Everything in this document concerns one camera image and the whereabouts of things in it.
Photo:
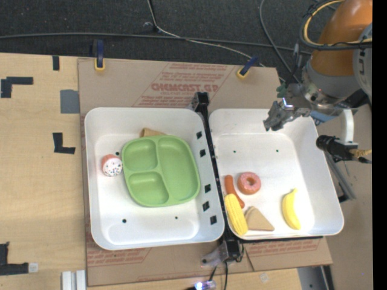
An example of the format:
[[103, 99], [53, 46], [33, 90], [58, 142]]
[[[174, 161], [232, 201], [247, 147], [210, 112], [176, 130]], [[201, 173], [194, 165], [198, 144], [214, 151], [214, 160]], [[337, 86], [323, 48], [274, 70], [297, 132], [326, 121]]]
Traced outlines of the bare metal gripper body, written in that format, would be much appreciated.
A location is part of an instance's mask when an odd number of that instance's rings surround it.
[[285, 90], [287, 118], [307, 117], [312, 111], [326, 114], [333, 107], [333, 96], [313, 82], [291, 83]]

